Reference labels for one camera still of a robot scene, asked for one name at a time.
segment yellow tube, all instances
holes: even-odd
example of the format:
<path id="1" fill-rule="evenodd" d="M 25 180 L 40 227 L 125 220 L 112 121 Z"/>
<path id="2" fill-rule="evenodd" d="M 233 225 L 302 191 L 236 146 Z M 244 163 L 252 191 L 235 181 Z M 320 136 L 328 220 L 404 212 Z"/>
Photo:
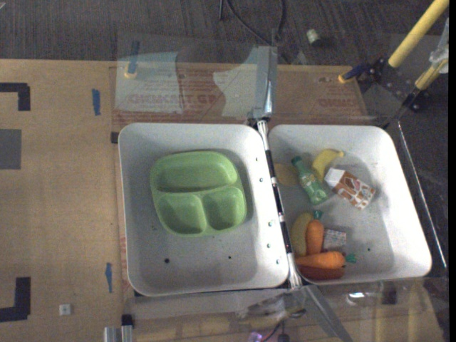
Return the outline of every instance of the yellow tube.
<path id="1" fill-rule="evenodd" d="M 420 42 L 421 38 L 429 31 L 449 5 L 450 0 L 434 0 L 410 33 L 405 37 L 403 42 L 391 55 L 388 60 L 391 67 L 398 68 L 402 64 L 410 52 Z"/>
<path id="2" fill-rule="evenodd" d="M 415 87 L 419 90 L 426 90 L 434 80 L 439 77 L 440 70 L 444 65 L 448 63 L 448 60 L 443 60 L 437 66 L 431 65 L 415 82 Z"/>

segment orange carrot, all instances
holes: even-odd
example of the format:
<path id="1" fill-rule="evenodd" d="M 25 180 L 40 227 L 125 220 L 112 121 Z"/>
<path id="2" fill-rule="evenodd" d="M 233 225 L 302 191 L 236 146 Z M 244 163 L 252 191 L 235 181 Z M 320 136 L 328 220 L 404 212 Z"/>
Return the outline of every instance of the orange carrot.
<path id="1" fill-rule="evenodd" d="M 345 269 L 319 269 L 317 267 L 298 266 L 302 276 L 311 280 L 332 280 L 340 279 L 345 274 Z"/>
<path id="2" fill-rule="evenodd" d="M 306 256 L 321 252 L 324 230 L 324 226 L 317 219 L 309 223 L 306 230 Z"/>
<path id="3" fill-rule="evenodd" d="M 345 264 L 345 257 L 338 251 L 329 251 L 322 254 L 297 257 L 296 264 L 320 269 L 339 269 Z"/>

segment green plate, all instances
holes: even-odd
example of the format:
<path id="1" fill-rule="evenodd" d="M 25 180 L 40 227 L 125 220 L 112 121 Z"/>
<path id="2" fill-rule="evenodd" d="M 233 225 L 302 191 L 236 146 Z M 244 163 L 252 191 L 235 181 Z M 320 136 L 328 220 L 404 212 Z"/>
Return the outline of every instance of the green plate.
<path id="1" fill-rule="evenodd" d="M 167 231 L 184 237 L 226 232 L 247 215 L 244 188 L 232 161 L 215 151 L 177 153 L 150 169 L 152 198 Z"/>

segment yellow pole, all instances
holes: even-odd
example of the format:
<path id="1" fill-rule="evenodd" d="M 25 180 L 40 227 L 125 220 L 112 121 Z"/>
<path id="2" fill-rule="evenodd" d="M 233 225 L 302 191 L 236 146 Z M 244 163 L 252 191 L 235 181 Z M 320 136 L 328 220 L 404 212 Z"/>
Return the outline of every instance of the yellow pole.
<path id="1" fill-rule="evenodd" d="M 391 67 L 398 68 L 402 64 L 410 52 L 420 42 L 421 38 L 429 31 L 449 5 L 450 0 L 434 0 L 423 16 L 421 16 L 421 19 L 415 24 L 410 33 L 391 55 L 388 60 Z"/>
<path id="2" fill-rule="evenodd" d="M 445 59 L 436 66 L 431 65 L 415 82 L 415 87 L 419 90 L 426 90 L 434 80 L 439 77 L 440 70 L 448 63 Z"/>

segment wire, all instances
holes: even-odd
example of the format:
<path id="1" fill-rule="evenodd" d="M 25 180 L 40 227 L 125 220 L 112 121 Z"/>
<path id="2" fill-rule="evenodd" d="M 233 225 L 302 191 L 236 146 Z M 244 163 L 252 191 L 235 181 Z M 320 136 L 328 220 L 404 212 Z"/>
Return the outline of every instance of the wire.
<path id="1" fill-rule="evenodd" d="M 274 327 L 274 329 L 273 329 L 271 332 L 269 332 L 269 334 L 268 334 L 267 336 L 265 336 L 265 337 L 261 340 L 261 342 L 267 342 L 267 341 L 269 341 L 269 339 L 270 339 L 270 338 L 279 330 L 280 325 L 281 325 L 281 323 L 277 324 L 277 325 Z"/>
<path id="2" fill-rule="evenodd" d="M 268 41 L 264 37 L 262 37 L 259 33 L 257 33 L 249 24 L 247 24 L 244 19 L 236 12 L 236 9 L 233 7 L 232 1 L 231 0 L 225 0 L 227 2 L 228 8 L 231 11 L 231 13 L 234 15 L 234 17 L 238 20 L 238 22 L 246 29 L 248 30 L 251 34 L 253 34 L 259 41 L 262 43 L 268 45 L 268 46 L 274 46 L 274 41 Z M 276 34 L 274 37 L 275 39 L 280 39 L 280 35 L 282 32 L 282 29 L 284 27 L 285 23 L 285 15 L 286 15 L 286 9 L 285 9 L 285 2 L 284 0 L 277 0 L 279 2 L 279 22 L 276 27 Z M 289 61 L 281 55 L 282 59 L 289 63 Z"/>

